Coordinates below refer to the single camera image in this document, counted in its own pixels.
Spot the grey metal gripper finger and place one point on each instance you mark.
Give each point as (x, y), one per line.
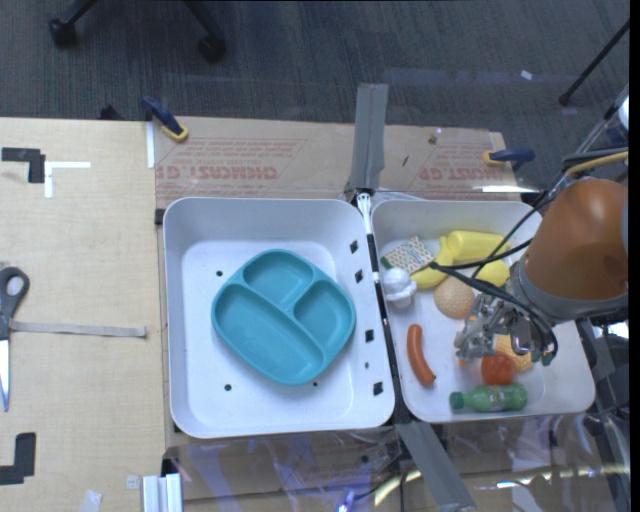
(482, 346)
(464, 347)

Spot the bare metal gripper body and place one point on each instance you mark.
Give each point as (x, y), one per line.
(487, 315)

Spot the blue divided plate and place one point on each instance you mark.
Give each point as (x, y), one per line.
(260, 325)

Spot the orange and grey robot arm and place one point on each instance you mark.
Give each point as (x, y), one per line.
(580, 240)

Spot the brown cardboard board red print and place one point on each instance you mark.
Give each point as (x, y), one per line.
(300, 165)

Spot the white packet with coloured pattern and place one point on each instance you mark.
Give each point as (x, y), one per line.
(410, 255)

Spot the yellow corn cob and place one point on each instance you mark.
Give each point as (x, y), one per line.
(522, 361)

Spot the white toy figure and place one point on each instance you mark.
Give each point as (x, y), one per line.
(398, 290)

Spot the yellow bottle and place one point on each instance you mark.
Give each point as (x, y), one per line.
(475, 245)

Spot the yellow banana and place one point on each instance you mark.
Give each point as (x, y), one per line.
(431, 277)

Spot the white plastic tray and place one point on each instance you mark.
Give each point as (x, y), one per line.
(200, 350)
(440, 345)

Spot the beige bread bun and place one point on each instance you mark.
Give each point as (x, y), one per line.
(452, 300)

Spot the black chair base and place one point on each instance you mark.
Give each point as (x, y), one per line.
(210, 45)

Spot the orange sausage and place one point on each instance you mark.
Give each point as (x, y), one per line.
(417, 355)

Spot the red tomato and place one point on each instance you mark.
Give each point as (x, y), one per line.
(497, 371)

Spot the green bottle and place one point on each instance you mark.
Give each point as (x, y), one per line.
(495, 398)

